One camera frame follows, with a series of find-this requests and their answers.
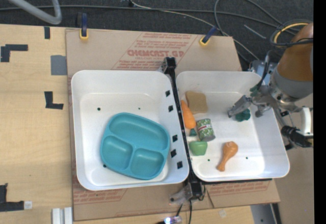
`soda can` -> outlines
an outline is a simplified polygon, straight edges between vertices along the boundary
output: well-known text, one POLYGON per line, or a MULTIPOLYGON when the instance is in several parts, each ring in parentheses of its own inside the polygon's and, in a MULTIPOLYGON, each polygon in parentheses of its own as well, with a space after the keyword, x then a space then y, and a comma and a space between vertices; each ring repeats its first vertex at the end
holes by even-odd
POLYGON ((198 120, 196 123, 199 140, 208 142, 215 138, 214 130, 209 118, 198 120))

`orange toy carrot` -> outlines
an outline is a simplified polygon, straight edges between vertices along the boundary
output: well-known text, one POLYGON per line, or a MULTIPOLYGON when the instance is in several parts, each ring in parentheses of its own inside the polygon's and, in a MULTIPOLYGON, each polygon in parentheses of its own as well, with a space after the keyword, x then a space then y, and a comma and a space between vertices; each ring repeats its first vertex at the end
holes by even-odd
POLYGON ((183 121, 185 127, 190 129, 190 136, 196 136, 197 134, 195 131, 195 127, 196 127, 195 117, 191 112, 191 110, 189 109, 189 107, 187 106, 187 104, 183 100, 181 100, 181 109, 182 109, 182 115, 183 115, 183 121))

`cardboard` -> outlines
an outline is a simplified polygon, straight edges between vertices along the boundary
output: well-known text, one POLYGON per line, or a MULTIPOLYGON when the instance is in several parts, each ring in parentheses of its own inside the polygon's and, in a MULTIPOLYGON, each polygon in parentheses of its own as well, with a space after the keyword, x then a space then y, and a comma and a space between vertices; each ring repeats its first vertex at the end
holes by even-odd
MULTIPOLYGON (((190 70, 241 71, 232 38, 212 36, 205 47, 198 43, 201 38, 202 35, 89 30, 89 38, 84 41, 79 38, 78 29, 66 30, 74 220, 176 212, 179 205, 171 204, 169 195, 182 189, 183 184, 106 191, 84 189, 78 183, 75 171, 70 90, 72 76, 80 70, 157 70, 165 57, 176 58, 176 74, 190 70)), ((193 209, 278 201, 273 180, 242 182, 234 188, 224 183, 207 185, 204 200, 195 202, 193 209)))

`bread slice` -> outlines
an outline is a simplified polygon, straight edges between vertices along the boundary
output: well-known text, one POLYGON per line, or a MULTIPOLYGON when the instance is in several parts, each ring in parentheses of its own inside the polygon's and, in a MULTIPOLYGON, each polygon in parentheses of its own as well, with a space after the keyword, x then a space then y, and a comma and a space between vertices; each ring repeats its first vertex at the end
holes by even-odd
POLYGON ((193 114, 206 113, 208 106, 206 103, 206 96, 203 93, 194 91, 185 92, 188 107, 193 114))

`gray tube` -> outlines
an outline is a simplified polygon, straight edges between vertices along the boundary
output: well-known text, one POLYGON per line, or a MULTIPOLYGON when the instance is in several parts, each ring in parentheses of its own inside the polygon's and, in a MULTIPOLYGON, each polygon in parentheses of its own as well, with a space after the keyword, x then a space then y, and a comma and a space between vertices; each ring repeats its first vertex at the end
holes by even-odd
POLYGON ((58 0, 52 0, 53 7, 55 10, 54 17, 36 8, 35 6, 31 5, 30 3, 24 0, 8 0, 8 1, 22 8, 23 10, 29 12, 30 14, 38 17, 39 19, 42 19, 45 22, 57 25, 60 24, 60 22, 62 21, 62 14, 61 14, 61 9, 58 0))

